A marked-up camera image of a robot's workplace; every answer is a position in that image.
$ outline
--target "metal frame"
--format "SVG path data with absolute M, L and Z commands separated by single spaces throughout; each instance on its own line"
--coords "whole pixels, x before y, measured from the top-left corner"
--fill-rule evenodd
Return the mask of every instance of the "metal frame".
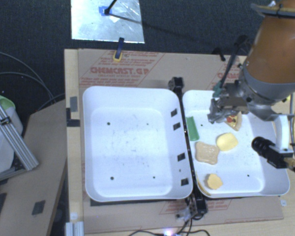
M 192 160 L 192 154 L 191 154 L 191 148 L 190 148 L 190 143 L 189 143 L 189 136 L 188 136 L 188 129 L 187 129 L 187 123 L 186 123 L 186 117 L 185 117 L 185 111 L 184 111 L 184 106 L 182 102 L 182 89 L 184 87 L 184 82 L 182 77 L 173 77 L 169 82 L 168 82 L 168 89 L 173 91 L 178 99 L 179 99 L 179 104 L 180 104 L 180 111 L 181 111 L 181 116 L 182 116 L 182 122 L 183 122 L 183 129 L 185 133 L 185 139 L 186 139 L 186 145 L 187 145 L 187 150 L 188 150 L 188 156 L 189 156 L 189 163 L 190 163 L 190 170 L 191 170 L 191 175 L 192 175 L 192 184 L 193 184 L 193 190 L 192 194 L 190 195 L 191 200 L 186 199 L 188 209 L 190 209 L 189 215 L 199 215 L 203 216 L 204 214 L 207 213 L 207 204 L 206 204 L 206 198 L 200 190 L 198 189 L 198 182 L 197 182 L 197 176 L 196 172 L 194 169 L 193 165 L 193 160 Z
M 84 222 L 65 223 L 65 236 L 84 236 Z
M 16 131 L 10 117 L 0 105 L 0 130 L 4 137 L 8 140 L 11 147 L 14 149 L 15 154 L 22 163 L 25 170 L 17 170 L 16 168 L 11 168 L 7 171 L 0 173 L 0 180 L 18 175 L 24 171 L 30 171 L 35 168 L 39 163 L 29 148 L 23 141 L 22 136 Z

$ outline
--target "white container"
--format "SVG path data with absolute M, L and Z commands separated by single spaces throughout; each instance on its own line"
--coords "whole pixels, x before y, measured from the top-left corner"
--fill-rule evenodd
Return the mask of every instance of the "white container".
M 183 199 L 192 177 L 179 100 L 167 89 L 83 94 L 86 190 L 99 202 Z
M 19 132 L 19 134 L 21 134 L 23 130 L 23 126 L 17 113 L 15 112 L 15 109 L 13 107 L 10 107 L 7 110 L 5 110 L 5 112 L 10 117 L 16 130 Z M 10 146 L 10 143 L 4 137 L 3 133 L 0 130 L 0 173 L 10 169 L 12 161 L 13 161 L 13 156 L 14 156 L 13 148 Z
M 220 151 L 215 165 L 199 162 L 195 159 L 195 144 L 190 141 L 195 172 L 199 189 L 210 198 L 233 198 L 248 196 L 283 195 L 290 188 L 286 169 L 276 169 L 266 159 L 251 148 L 254 138 L 261 136 L 276 142 L 273 123 L 262 121 L 251 113 L 242 115 L 239 131 L 234 131 L 225 123 L 211 124 L 207 120 L 213 91 L 191 90 L 184 94 L 185 116 L 193 116 L 200 139 L 199 141 L 215 145 L 216 138 L 224 133 L 233 133 L 238 145 L 230 151 Z M 223 185 L 217 190 L 206 184 L 209 174 L 217 174 Z
M 261 136 L 276 141 L 272 122 L 253 114 L 242 116 L 237 132 L 225 123 L 207 120 L 212 91 L 188 91 L 183 96 L 186 117 L 193 117 L 200 139 L 233 133 L 239 144 L 220 152 L 211 165 L 195 159 L 200 191 L 210 198 L 283 195 L 290 182 L 286 169 L 276 169 L 251 148 Z M 183 199 L 192 191 L 192 178 L 178 97 L 167 89 L 90 87 L 83 94 L 86 190 L 99 202 Z M 223 185 L 207 186 L 209 174 Z

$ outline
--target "black carpet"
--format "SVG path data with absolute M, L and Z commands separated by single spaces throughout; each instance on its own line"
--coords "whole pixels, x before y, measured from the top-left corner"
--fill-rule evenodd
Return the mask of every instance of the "black carpet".
M 124 44 L 125 50 L 210 54 L 220 47 L 230 54 L 236 38 L 246 34 L 254 39 L 262 21 L 250 4 L 267 5 L 272 0 L 139 1 L 146 43 Z M 32 67 L 53 95 L 64 93 L 64 49 L 117 46 L 72 40 L 70 9 L 70 0 L 0 0 L 0 51 Z M 33 76 L 25 66 L 1 54 L 0 72 Z M 16 104 L 24 125 L 49 99 L 37 81 L 16 74 L 0 75 L 0 94 Z

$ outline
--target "green object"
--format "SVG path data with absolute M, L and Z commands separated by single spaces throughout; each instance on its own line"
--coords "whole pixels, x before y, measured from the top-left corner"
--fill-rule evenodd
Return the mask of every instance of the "green object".
M 192 117 L 186 117 L 189 140 L 197 141 L 200 139 L 195 120 Z
M 9 100 L 1 95 L 0 95 L 0 105 L 3 107 L 4 110 L 7 110 L 10 107 L 13 107 L 15 109 L 14 103 L 11 100 Z
M 213 87 L 213 97 L 217 98 L 220 96 L 222 89 L 220 88 L 221 86 L 221 81 L 219 81 L 214 87 Z

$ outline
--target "metal plate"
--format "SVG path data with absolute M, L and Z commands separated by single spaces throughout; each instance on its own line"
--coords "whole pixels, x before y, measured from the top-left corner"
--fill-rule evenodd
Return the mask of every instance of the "metal plate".
M 71 0 L 72 39 L 144 43 L 139 0 L 118 0 L 106 16 L 103 7 L 113 0 Z

